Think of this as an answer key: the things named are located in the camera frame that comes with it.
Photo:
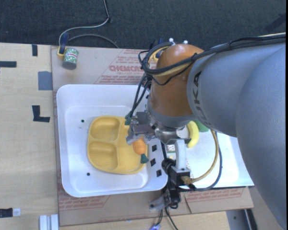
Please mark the white printed carton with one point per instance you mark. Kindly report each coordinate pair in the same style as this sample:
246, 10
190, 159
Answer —
170, 148

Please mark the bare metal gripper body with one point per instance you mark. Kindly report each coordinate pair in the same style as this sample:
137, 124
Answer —
144, 126

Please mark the green toy vegetable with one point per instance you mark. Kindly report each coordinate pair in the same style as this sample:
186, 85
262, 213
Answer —
202, 127

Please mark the yellow banana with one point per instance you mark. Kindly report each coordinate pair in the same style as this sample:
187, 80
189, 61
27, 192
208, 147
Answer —
194, 133

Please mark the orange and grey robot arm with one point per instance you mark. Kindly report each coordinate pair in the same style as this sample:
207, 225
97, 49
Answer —
230, 92

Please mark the yellow divided plate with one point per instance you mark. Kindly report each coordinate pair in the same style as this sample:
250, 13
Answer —
103, 150

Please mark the green pea can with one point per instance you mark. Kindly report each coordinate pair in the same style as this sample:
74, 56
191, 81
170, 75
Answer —
70, 57

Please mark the brown cardboard board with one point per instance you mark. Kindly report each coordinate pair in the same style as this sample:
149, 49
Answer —
91, 63

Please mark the white plastic tray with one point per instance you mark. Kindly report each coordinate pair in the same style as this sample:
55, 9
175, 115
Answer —
230, 166
74, 133

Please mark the orange carrot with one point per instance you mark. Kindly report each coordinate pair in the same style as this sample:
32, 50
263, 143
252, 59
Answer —
139, 147

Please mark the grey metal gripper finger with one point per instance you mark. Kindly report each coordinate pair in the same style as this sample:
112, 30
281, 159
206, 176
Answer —
149, 139
130, 138

